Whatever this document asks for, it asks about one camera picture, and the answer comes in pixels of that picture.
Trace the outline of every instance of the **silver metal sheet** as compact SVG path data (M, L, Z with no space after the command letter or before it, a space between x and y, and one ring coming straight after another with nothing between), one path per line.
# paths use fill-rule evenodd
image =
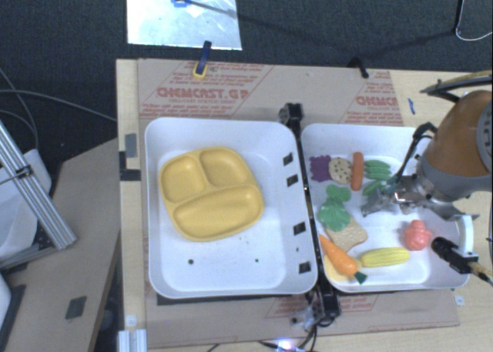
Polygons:
M128 42L241 50L235 0L127 0Z

